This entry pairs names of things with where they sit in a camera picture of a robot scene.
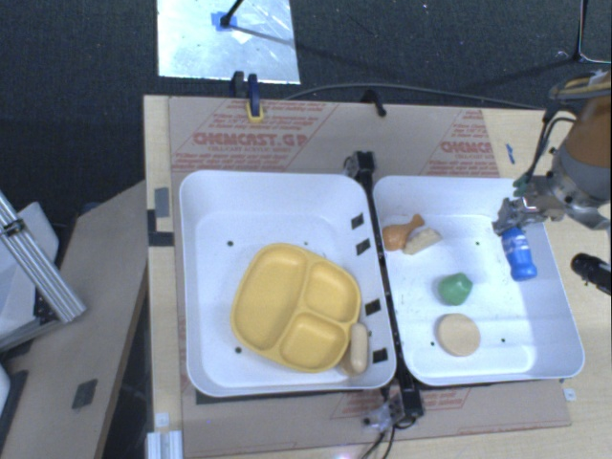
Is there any brown cardboard board red print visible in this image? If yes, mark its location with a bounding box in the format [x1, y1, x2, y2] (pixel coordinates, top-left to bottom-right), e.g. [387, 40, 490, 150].
[166, 96, 573, 459]

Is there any thin black rod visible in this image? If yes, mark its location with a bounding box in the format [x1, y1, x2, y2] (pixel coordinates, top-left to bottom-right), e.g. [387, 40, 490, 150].
[360, 170, 418, 401]

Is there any beige bread slice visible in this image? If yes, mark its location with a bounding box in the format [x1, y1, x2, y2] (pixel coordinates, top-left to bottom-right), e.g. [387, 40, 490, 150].
[403, 227, 444, 256]

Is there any white plastic tray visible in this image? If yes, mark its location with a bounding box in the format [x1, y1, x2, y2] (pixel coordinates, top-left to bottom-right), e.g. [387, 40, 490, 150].
[178, 169, 399, 398]
[372, 175, 586, 387]

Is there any beige round biscuit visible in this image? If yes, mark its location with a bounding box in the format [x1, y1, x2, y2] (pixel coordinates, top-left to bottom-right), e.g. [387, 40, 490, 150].
[435, 313, 482, 358]

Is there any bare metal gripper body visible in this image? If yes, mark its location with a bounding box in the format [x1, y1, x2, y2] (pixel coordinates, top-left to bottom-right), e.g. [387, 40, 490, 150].
[519, 175, 611, 230]

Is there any orange chicken drumstick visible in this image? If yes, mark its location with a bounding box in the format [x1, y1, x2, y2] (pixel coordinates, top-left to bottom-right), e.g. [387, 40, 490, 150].
[381, 213, 426, 252]

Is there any green rounded toy vegetable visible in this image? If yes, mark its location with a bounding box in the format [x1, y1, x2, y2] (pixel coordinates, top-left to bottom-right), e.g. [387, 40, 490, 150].
[437, 272, 474, 306]

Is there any yellow divided plate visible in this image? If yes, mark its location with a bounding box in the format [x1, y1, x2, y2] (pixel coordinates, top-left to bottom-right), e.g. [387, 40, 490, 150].
[229, 242, 363, 374]

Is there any beige bread roll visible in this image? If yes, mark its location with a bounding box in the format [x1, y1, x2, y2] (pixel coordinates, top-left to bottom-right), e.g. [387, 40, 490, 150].
[340, 322, 372, 378]

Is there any blue plastic bottle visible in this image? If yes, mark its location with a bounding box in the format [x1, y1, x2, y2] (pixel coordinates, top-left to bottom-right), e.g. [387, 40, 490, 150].
[499, 225, 538, 282]

